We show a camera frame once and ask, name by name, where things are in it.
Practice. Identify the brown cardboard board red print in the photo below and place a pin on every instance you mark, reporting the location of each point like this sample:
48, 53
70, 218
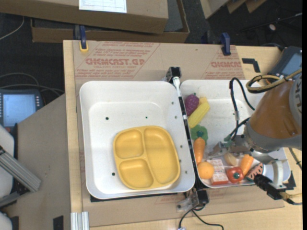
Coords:
153, 56

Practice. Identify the orange and white carton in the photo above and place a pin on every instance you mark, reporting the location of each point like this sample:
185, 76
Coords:
219, 178

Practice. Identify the thin black and white rod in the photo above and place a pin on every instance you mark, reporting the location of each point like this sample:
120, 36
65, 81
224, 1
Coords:
183, 109

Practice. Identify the purple grapes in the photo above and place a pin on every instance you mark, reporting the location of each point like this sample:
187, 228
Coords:
191, 103

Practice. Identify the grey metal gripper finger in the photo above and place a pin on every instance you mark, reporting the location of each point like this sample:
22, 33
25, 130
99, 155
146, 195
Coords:
221, 145
217, 152

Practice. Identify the white and red carton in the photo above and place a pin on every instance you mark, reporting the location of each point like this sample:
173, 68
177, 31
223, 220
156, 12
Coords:
216, 165

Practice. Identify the closed brown cardboard box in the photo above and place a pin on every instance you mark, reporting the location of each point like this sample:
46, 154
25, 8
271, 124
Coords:
48, 6

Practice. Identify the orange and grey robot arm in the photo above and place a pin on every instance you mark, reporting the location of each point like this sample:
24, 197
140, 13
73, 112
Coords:
275, 114

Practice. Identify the black cylinder on white bracket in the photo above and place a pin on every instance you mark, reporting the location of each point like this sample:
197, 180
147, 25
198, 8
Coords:
268, 187

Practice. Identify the red bell pepper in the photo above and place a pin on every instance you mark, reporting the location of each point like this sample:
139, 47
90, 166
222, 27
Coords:
235, 174

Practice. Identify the green broccoli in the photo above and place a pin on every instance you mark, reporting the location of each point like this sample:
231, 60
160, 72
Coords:
195, 129

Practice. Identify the orange fruit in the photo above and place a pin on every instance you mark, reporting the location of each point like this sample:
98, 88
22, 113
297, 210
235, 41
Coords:
205, 170

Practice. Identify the watermelon slice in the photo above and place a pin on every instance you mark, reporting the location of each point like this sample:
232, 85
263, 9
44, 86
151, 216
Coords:
254, 172

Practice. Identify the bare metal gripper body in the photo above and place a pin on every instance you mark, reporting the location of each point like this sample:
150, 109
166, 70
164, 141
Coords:
242, 144

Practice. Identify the yellow divided plate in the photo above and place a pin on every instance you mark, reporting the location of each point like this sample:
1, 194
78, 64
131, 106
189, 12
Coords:
146, 157

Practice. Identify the beige potato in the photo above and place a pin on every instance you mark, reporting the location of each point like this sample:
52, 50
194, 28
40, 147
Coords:
230, 159

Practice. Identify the open brown cardboard box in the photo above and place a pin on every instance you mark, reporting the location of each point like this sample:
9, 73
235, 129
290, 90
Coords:
108, 35

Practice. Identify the yellow corn cob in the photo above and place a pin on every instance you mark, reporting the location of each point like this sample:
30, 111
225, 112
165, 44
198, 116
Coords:
199, 114

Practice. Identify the large orange carrot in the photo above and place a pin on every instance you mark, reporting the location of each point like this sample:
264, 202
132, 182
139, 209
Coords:
199, 148

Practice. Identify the small orange carrot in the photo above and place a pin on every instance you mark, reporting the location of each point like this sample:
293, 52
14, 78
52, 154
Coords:
247, 163

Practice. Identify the white plastic tray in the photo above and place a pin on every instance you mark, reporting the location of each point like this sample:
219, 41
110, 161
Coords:
220, 128
100, 140

